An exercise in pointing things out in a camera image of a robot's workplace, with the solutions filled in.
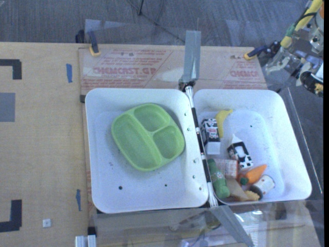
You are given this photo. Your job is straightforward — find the tan pizza slice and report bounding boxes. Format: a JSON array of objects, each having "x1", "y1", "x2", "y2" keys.
[{"x1": 226, "y1": 178, "x2": 249, "y2": 202}]

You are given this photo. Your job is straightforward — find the thin black and white rod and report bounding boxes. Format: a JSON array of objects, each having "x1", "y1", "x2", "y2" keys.
[{"x1": 185, "y1": 85, "x2": 219, "y2": 208}]

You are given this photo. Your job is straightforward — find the brown cardboard board red print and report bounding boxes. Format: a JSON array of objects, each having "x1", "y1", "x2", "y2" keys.
[{"x1": 78, "y1": 44, "x2": 269, "y2": 214}]

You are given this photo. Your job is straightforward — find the green divided plate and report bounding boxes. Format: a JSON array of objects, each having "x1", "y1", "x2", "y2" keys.
[{"x1": 111, "y1": 102, "x2": 186, "y2": 172}]

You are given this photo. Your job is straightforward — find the black block with thin wires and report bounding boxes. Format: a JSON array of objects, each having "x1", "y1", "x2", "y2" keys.
[{"x1": 178, "y1": 78, "x2": 196, "y2": 90}]

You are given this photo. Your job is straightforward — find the orange carrot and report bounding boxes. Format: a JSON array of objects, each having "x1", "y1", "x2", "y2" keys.
[{"x1": 237, "y1": 164, "x2": 268, "y2": 186}]

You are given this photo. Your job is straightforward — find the pink and orange carton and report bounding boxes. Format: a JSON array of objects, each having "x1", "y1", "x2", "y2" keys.
[{"x1": 214, "y1": 158, "x2": 240, "y2": 180}]

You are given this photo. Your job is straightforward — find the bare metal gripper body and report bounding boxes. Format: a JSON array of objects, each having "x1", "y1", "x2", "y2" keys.
[{"x1": 280, "y1": 27, "x2": 324, "y2": 66}]

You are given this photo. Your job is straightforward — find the white plastic tray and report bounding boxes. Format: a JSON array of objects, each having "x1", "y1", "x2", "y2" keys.
[
  {"x1": 192, "y1": 89, "x2": 313, "y2": 206},
  {"x1": 84, "y1": 87, "x2": 210, "y2": 214}
]

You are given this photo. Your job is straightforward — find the cow print milk carton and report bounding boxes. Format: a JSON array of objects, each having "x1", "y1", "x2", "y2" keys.
[
  {"x1": 200, "y1": 118, "x2": 222, "y2": 155},
  {"x1": 226, "y1": 134, "x2": 254, "y2": 170}
]

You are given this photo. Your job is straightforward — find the green bottle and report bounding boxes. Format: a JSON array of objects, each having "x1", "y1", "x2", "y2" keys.
[{"x1": 207, "y1": 158, "x2": 231, "y2": 200}]

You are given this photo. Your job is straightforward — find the black cylinder on white bracket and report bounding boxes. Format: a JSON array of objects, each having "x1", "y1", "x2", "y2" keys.
[{"x1": 295, "y1": 61, "x2": 324, "y2": 98}]

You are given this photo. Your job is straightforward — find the white can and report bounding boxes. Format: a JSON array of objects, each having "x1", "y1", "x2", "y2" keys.
[{"x1": 249, "y1": 174, "x2": 276, "y2": 200}]

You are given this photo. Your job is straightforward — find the yellow banana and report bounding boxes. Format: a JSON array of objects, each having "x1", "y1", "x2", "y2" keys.
[{"x1": 214, "y1": 109, "x2": 234, "y2": 139}]

